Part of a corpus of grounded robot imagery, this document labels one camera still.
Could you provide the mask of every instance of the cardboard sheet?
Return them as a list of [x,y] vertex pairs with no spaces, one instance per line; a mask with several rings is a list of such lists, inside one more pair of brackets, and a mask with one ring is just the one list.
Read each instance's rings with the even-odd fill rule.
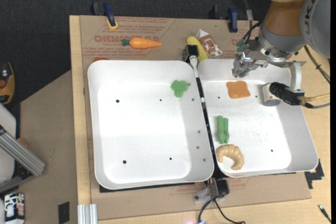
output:
[[[116,17],[119,28],[109,30],[103,16],[80,16],[85,84],[87,135],[90,166],[91,202],[98,205],[99,220],[199,210],[193,193],[204,183],[101,193],[94,175],[92,126],[87,70],[95,57],[123,60],[176,60],[182,54],[188,36],[199,29],[211,34],[222,58],[232,59],[236,43],[248,30],[249,23],[238,21],[238,32],[230,33],[226,20]],[[253,31],[254,38],[258,29]],[[122,47],[123,38],[141,36],[159,40],[162,47],[133,49]],[[304,173],[228,178],[230,194],[219,204],[223,207],[261,204],[310,198]]]

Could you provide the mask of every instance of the toy carrot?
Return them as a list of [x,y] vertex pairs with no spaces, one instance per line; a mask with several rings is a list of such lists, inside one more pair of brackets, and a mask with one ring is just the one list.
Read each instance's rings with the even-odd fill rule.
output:
[[123,39],[122,45],[131,45],[134,49],[147,49],[162,46],[162,43],[142,37],[132,37],[131,40]]

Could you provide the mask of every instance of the blue clamp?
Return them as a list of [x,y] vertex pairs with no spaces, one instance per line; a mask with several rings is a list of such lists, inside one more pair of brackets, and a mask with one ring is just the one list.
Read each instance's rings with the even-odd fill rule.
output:
[[229,31],[230,32],[237,32],[238,31],[238,28],[237,28],[238,12],[237,12],[235,7],[230,7],[227,10],[227,17],[230,20],[230,22],[228,23]]
[[[103,2],[103,8],[104,8],[104,15],[107,17],[106,22],[107,22],[108,26],[110,27],[111,30],[117,29],[118,28],[118,23],[115,20],[114,13],[113,13],[113,10],[112,10],[111,6],[108,3]],[[91,6],[90,6],[90,14],[91,15],[100,15],[100,16],[103,15],[99,11],[99,6],[98,6],[98,3],[96,1],[92,2]]]

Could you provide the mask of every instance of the white cylinder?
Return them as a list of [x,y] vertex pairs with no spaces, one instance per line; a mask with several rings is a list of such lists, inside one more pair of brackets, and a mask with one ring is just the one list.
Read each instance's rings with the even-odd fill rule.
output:
[[265,106],[274,106],[280,104],[279,98],[277,98],[275,95],[271,94],[269,91],[269,86],[271,83],[265,84],[261,87],[262,94],[264,95],[264,104]]

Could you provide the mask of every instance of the black pen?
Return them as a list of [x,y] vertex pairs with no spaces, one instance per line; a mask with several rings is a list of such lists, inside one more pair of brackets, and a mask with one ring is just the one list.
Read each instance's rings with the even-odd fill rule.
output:
[[331,219],[329,218],[329,216],[328,216],[326,210],[325,210],[321,205],[319,205],[319,208],[320,208],[321,212],[324,214],[324,216],[325,216],[325,217],[330,221],[330,223],[331,223]]

